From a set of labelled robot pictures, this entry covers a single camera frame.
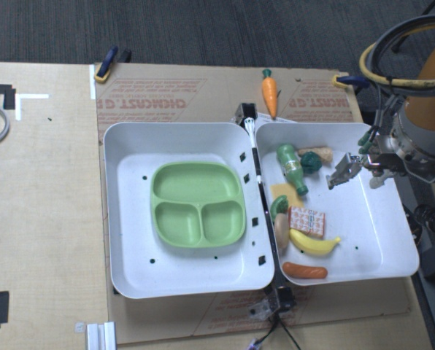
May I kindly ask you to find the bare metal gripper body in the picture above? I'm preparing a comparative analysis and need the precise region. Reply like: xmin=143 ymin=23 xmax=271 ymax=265
xmin=362 ymin=135 xmax=428 ymax=178

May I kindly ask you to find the tan bread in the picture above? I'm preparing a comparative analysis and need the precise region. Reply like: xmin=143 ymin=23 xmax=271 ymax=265
xmin=297 ymin=146 xmax=334 ymax=164

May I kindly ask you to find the green broccoli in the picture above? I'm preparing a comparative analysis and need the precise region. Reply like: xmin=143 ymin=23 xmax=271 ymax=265
xmin=299 ymin=151 xmax=323 ymax=175

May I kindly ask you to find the green plastic bottle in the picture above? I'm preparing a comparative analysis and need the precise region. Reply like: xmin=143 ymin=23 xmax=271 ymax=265
xmin=276 ymin=143 xmax=309 ymax=197

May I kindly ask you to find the orange and white carton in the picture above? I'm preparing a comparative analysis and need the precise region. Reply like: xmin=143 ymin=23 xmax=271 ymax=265
xmin=288 ymin=206 xmax=326 ymax=239

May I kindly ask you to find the yellow cheese slice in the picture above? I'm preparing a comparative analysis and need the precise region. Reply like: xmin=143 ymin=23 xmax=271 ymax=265
xmin=269 ymin=182 xmax=305 ymax=209

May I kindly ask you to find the white plastic tray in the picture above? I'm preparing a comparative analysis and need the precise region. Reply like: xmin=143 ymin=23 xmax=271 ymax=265
xmin=103 ymin=122 xmax=276 ymax=300
xmin=255 ymin=122 xmax=420 ymax=287

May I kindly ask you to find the yellow banana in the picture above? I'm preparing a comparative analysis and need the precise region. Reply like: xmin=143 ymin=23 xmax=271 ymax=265
xmin=288 ymin=227 xmax=342 ymax=257

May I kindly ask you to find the beige oval toy food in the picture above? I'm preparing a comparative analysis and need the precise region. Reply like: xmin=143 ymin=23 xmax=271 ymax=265
xmin=274 ymin=212 xmax=290 ymax=250

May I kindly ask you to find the thin black and white rod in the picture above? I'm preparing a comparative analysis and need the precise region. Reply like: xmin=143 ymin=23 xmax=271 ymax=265
xmin=245 ymin=118 xmax=281 ymax=292

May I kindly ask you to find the orange sausage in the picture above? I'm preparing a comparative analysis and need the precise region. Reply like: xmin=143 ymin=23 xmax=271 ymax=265
xmin=282 ymin=261 xmax=328 ymax=280

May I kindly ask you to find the orange carrot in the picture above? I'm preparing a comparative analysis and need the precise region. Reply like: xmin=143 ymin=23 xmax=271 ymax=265
xmin=261 ymin=69 xmax=280 ymax=120

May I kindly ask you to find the green divided plate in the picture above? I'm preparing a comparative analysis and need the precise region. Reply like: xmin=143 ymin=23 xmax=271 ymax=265
xmin=150 ymin=161 xmax=247 ymax=249

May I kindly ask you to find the brown cardboard board red print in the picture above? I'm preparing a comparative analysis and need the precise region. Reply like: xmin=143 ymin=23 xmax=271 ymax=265
xmin=95 ymin=63 xmax=412 ymax=346

